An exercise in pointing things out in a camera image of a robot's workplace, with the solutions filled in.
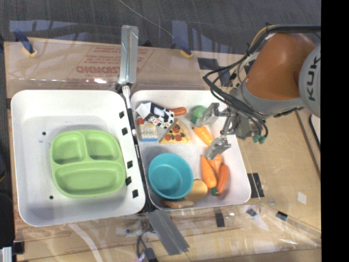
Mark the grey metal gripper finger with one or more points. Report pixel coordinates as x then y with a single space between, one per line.
210 116
218 146

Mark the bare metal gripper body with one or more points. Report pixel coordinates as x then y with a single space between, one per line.
245 127

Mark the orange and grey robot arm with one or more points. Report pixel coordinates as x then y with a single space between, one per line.
275 70

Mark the green toy broccoli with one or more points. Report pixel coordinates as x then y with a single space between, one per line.
198 111

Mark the white plastic tray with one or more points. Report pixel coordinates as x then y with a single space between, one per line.
196 151
32 119

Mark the orange toy sausage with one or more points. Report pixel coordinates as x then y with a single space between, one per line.
178 111

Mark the dark orange toy carrot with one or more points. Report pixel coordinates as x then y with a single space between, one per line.
222 179

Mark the toy pizza slice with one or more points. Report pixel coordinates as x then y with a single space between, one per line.
175 135

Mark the yellow toy potato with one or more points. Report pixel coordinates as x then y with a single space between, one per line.
197 191

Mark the black and white carton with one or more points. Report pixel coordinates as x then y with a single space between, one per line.
159 116

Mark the blue bowl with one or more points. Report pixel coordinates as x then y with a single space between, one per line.
169 176

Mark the white yellow and blue carton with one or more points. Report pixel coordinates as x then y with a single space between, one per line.
147 132

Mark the brown toy bread slice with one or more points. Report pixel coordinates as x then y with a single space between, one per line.
177 203

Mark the green divided plate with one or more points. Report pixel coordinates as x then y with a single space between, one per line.
87 179

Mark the brown cardboard board red print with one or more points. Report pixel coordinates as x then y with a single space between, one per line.
68 64

